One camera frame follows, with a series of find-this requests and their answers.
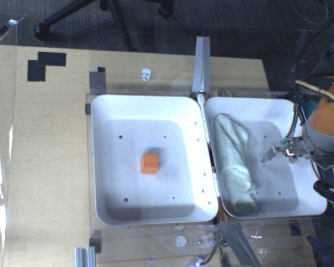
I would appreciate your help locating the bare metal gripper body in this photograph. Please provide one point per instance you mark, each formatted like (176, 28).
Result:
(296, 149)

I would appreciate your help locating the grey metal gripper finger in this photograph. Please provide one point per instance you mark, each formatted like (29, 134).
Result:
(268, 157)
(276, 148)

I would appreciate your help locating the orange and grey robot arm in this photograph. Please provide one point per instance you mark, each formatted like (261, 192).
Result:
(327, 115)

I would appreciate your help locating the white plastic tray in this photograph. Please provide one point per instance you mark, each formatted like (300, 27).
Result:
(144, 188)
(278, 182)

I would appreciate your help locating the pale green rolled towel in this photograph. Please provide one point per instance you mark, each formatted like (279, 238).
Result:
(233, 160)

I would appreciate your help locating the orange cube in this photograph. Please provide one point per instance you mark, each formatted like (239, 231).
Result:
(149, 163)

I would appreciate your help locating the small white round disc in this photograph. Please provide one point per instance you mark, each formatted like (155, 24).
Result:
(181, 240)

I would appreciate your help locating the small white crumpled piece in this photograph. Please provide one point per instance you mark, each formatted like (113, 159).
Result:
(146, 74)

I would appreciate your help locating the black office chair base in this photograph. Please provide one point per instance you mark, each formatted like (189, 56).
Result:
(111, 7)

